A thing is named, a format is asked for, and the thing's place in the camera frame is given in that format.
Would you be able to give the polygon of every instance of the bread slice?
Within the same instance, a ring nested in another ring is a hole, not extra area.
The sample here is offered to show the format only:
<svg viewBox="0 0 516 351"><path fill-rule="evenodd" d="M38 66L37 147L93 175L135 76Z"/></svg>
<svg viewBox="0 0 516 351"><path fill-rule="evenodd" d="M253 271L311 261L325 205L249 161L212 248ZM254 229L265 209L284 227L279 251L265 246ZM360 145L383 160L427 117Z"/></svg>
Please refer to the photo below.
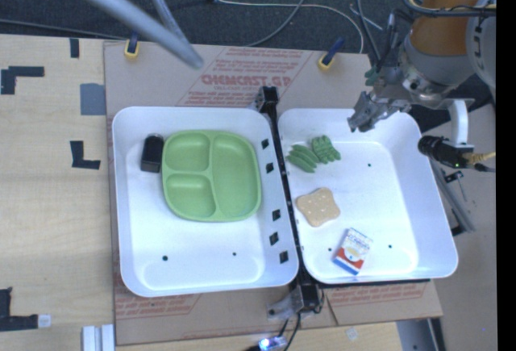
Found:
<svg viewBox="0 0 516 351"><path fill-rule="evenodd" d="M319 227L340 215L340 209L335 203L333 193L327 187L321 187L315 192L299 196L296 199L296 206L313 227Z"/></svg>

